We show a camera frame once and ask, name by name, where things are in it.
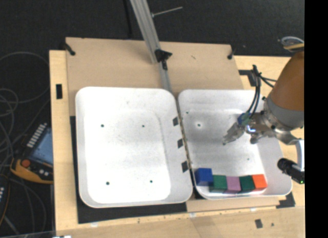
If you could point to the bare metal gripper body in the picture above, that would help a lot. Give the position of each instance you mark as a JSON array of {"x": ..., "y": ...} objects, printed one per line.
[{"x": 269, "y": 127}]

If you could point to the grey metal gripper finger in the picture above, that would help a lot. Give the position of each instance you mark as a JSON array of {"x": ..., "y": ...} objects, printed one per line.
[
  {"x": 233, "y": 134},
  {"x": 255, "y": 137}
]

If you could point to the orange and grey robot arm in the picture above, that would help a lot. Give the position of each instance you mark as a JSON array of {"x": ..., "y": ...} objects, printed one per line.
[{"x": 289, "y": 88}]

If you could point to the white plastic tray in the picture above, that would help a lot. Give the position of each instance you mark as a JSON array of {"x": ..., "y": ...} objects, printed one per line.
[
  {"x": 128, "y": 150},
  {"x": 217, "y": 155}
]

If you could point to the orange cube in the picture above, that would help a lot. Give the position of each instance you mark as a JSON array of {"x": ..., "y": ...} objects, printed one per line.
[{"x": 259, "y": 181}]

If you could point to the green cube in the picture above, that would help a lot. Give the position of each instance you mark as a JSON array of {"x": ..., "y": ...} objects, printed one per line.
[
  {"x": 219, "y": 182},
  {"x": 246, "y": 182}
]

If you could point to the thin black and white rod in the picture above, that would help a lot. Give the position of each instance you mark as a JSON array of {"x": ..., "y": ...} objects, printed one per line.
[{"x": 185, "y": 139}]

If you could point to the purple cube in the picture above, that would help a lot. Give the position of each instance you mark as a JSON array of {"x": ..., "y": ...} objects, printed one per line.
[{"x": 233, "y": 183}]

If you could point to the blue cube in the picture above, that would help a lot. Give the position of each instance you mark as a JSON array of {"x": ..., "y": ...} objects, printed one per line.
[{"x": 203, "y": 176}]

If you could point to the brown flat board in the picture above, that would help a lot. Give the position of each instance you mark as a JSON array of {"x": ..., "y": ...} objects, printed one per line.
[{"x": 115, "y": 63}]

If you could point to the black cylinder on white bracket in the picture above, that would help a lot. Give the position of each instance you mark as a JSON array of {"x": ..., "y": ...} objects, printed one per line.
[{"x": 290, "y": 168}]

